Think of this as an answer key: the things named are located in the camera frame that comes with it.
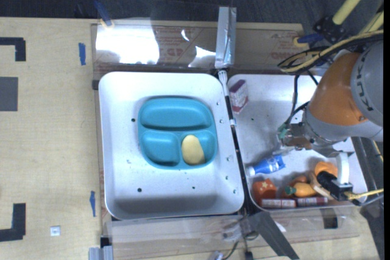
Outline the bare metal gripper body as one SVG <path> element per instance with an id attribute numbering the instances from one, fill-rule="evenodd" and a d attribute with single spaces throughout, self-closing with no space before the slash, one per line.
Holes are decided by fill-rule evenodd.
<path id="1" fill-rule="evenodd" d="M 294 148 L 295 150 L 311 150 L 312 142 L 305 134 L 302 122 L 298 124 L 282 124 L 278 128 L 278 140 L 283 147 Z"/>

